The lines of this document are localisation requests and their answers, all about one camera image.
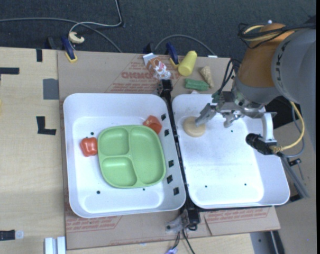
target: cardboard sheet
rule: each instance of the cardboard sheet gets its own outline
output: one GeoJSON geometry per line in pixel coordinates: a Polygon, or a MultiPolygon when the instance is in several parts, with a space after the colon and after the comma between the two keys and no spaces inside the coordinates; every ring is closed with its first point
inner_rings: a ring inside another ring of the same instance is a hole
{"type": "MultiPolygon", "coordinates": [[[[143,55],[130,53],[77,52],[78,61],[70,63],[63,51],[58,51],[60,118],[62,139],[63,181],[65,190],[65,222],[67,249],[112,246],[173,240],[176,234],[166,233],[166,223],[179,215],[179,211],[147,213],[128,216],[83,219],[72,212],[68,201],[68,183],[65,155],[65,132],[62,104],[73,93],[156,93],[158,80],[144,65],[143,55]]],[[[171,66],[169,56],[159,56],[172,75],[172,97],[191,93],[185,89],[185,78],[171,66]]],[[[203,80],[198,70],[210,66],[214,89],[219,88],[228,58],[198,57],[192,75],[188,78],[203,80]]],[[[200,214],[197,231],[188,237],[268,231],[280,228],[274,207],[218,210],[200,214]]]]}

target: metal bracket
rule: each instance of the metal bracket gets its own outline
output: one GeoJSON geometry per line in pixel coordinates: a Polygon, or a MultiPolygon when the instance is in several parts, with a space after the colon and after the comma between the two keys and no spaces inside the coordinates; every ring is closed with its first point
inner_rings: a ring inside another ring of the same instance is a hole
{"type": "Polygon", "coordinates": [[[179,232],[189,225],[188,211],[183,212],[174,220],[166,224],[166,232],[179,232]]]}
{"type": "Polygon", "coordinates": [[[285,253],[278,231],[251,232],[251,242],[254,252],[265,254],[285,253]]]}
{"type": "Polygon", "coordinates": [[[66,241],[65,237],[52,238],[48,237],[44,239],[43,246],[44,254],[66,254],[66,241]]]}
{"type": "Polygon", "coordinates": [[[288,161],[288,163],[289,163],[289,166],[292,167],[294,165],[298,165],[298,164],[302,163],[302,161],[301,161],[301,159],[297,158],[297,159],[295,159],[293,161],[288,161]]]}
{"type": "Polygon", "coordinates": [[[281,157],[282,165],[286,173],[290,176],[292,181],[294,182],[295,188],[301,198],[309,197],[308,191],[302,181],[298,178],[297,174],[291,168],[289,161],[285,157],[281,157]]]}
{"type": "Polygon", "coordinates": [[[195,120],[195,124],[197,127],[199,127],[201,124],[206,123],[207,121],[211,120],[215,115],[217,111],[215,108],[215,105],[211,105],[208,103],[200,112],[200,116],[195,120]]]}

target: black cable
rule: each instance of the black cable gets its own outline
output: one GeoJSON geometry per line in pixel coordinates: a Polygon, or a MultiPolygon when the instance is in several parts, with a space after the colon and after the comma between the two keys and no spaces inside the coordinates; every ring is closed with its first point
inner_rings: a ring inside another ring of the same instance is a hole
{"type": "Polygon", "coordinates": [[[178,246],[179,242],[180,242],[180,232],[177,233],[175,243],[170,249],[176,248],[178,246]]]}
{"type": "Polygon", "coordinates": [[[216,95],[220,95],[223,88],[225,87],[225,85],[228,83],[228,81],[230,80],[230,78],[232,77],[232,74],[233,74],[233,71],[235,70],[235,65],[232,66],[231,70],[230,70],[230,73],[228,74],[229,72],[229,68],[230,68],[230,64],[233,63],[233,62],[237,62],[237,63],[241,63],[239,60],[237,59],[234,59],[234,58],[231,58],[227,64],[227,67],[226,67],[226,70],[225,70],[225,73],[224,73],[224,76],[223,76],[223,80],[222,80],[222,83],[221,83],[221,86],[220,88],[212,95],[212,98],[214,98],[216,95]]]}
{"type": "Polygon", "coordinates": [[[191,252],[192,252],[193,254],[195,254],[195,252],[194,252],[193,248],[191,247],[191,245],[190,245],[190,243],[189,243],[189,241],[188,241],[188,238],[187,238],[187,236],[186,236],[186,234],[185,234],[185,229],[182,229],[182,233],[183,233],[183,237],[186,239],[186,242],[187,242],[187,244],[188,244],[191,252]]]}
{"type": "Polygon", "coordinates": [[[316,28],[316,23],[304,23],[301,25],[290,25],[290,26],[283,26],[281,28],[278,29],[273,29],[273,30],[267,30],[267,31],[261,31],[261,32],[252,32],[252,33],[247,33],[247,29],[252,28],[257,26],[257,28],[253,28],[254,29],[258,29],[261,28],[263,26],[265,26],[266,24],[252,24],[252,25],[247,25],[244,23],[240,23],[238,28],[239,28],[239,32],[237,34],[237,36],[245,43],[245,45],[250,48],[250,49],[254,49],[258,46],[260,46],[261,44],[271,41],[275,38],[277,38],[278,36],[289,32],[289,31],[295,31],[295,30],[300,30],[300,29],[315,29],[316,28]],[[261,42],[259,42],[258,44],[256,44],[255,46],[251,47],[246,41],[254,41],[254,40],[260,40],[260,37],[266,37],[271,35],[270,38],[262,40],[261,42]]]}

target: green plate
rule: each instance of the green plate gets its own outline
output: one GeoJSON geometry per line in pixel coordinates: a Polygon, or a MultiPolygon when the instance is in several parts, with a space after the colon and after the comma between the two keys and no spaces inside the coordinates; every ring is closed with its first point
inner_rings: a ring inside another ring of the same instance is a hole
{"type": "Polygon", "coordinates": [[[143,125],[115,126],[98,136],[98,158],[107,183],[118,188],[157,184],[166,174],[158,135],[143,125]]]}

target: toy sink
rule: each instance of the toy sink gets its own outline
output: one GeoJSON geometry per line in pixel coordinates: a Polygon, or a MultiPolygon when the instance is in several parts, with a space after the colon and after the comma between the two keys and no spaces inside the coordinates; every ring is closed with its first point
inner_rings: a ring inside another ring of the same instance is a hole
{"type": "Polygon", "coordinates": [[[184,132],[184,120],[198,117],[211,100],[206,94],[173,99],[176,146],[167,105],[159,96],[69,95],[63,112],[72,210],[86,218],[177,210],[186,201],[185,185],[194,204],[207,210],[288,201],[280,158],[264,156],[245,141],[249,133],[263,132],[261,120],[244,117],[225,128],[218,114],[201,137],[184,132]],[[150,115],[162,124],[158,135],[142,125],[150,115]],[[79,143],[88,136],[97,138],[98,155],[83,155],[79,143]]]}
{"type": "Polygon", "coordinates": [[[128,215],[183,206],[185,187],[167,105],[160,97],[72,94],[63,103],[63,114],[69,203],[77,215],[128,215]],[[149,115],[162,124],[157,135],[161,146],[153,130],[142,126],[149,115]],[[79,144],[85,137],[98,139],[100,156],[83,155],[79,144]]]}
{"type": "Polygon", "coordinates": [[[260,119],[243,117],[229,128],[216,114],[201,137],[185,133],[187,117],[198,117],[211,95],[174,98],[172,108],[189,196],[205,209],[281,205],[289,200],[289,185],[279,157],[262,155],[245,141],[249,133],[262,134],[260,119]]]}
{"type": "Polygon", "coordinates": [[[103,177],[114,187],[151,186],[166,174],[161,141],[147,126],[103,130],[98,136],[98,158],[103,177]]]}

